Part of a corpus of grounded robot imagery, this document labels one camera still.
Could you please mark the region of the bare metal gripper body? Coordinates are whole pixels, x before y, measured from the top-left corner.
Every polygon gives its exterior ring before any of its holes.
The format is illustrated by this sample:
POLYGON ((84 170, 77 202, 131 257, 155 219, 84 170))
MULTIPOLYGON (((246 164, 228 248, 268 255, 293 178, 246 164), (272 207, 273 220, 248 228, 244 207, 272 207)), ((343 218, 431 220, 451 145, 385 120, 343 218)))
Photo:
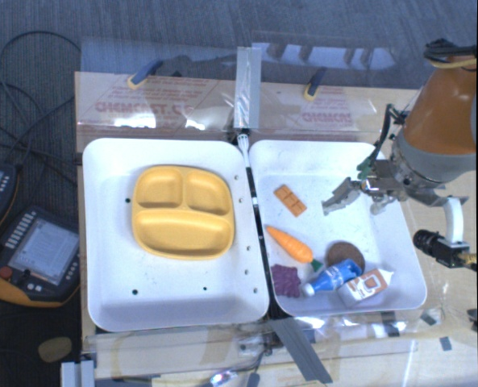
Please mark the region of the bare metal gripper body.
POLYGON ((377 199, 444 202, 436 189, 443 185, 413 171, 404 161, 375 160, 360 170, 361 190, 377 199))

